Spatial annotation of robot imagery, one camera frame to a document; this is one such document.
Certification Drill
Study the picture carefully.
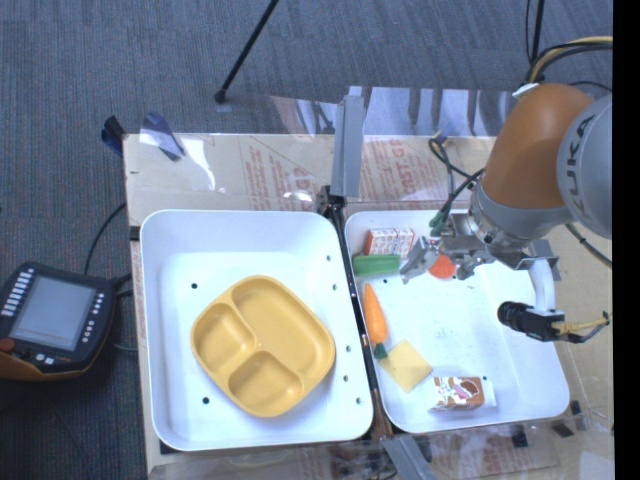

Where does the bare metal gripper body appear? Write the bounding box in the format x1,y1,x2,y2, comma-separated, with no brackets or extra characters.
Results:
438,211,529,270

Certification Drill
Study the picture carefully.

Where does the orange round toy food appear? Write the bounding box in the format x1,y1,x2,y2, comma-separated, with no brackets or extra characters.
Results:
427,253,458,281

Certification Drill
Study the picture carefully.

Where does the orange juice carton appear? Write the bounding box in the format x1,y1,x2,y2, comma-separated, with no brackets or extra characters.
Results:
362,227,417,260

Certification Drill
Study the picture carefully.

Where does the green celery stick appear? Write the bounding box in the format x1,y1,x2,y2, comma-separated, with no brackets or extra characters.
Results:
351,253,403,278

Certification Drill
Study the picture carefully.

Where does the white plastic tray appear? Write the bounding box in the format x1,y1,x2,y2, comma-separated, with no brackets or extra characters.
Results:
343,209,572,435
139,208,375,453

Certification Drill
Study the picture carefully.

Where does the orange carrot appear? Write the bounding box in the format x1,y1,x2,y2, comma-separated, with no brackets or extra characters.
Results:
362,282,391,361

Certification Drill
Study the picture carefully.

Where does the yellow cheese slice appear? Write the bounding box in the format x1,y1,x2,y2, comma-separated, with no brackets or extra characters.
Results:
377,339,434,395

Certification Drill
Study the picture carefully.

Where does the brown and white carton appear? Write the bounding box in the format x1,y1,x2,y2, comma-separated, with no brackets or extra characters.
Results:
427,375,498,414

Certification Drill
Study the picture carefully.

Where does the yellow divided plate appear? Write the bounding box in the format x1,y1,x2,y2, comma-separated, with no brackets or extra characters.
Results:
189,274,337,419

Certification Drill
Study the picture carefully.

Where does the brown cardboard board, red print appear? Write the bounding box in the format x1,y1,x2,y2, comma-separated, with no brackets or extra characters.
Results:
122,132,614,480

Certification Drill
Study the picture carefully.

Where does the black tripod leg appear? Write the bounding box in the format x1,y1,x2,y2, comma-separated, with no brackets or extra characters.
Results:
214,0,294,104
524,0,551,65

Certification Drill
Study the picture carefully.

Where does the black cylinder on white bracket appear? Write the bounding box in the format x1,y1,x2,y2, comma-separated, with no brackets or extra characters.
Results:
496,253,569,343

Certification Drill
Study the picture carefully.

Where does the black block with wires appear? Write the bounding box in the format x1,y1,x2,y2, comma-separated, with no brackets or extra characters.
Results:
314,185,347,215

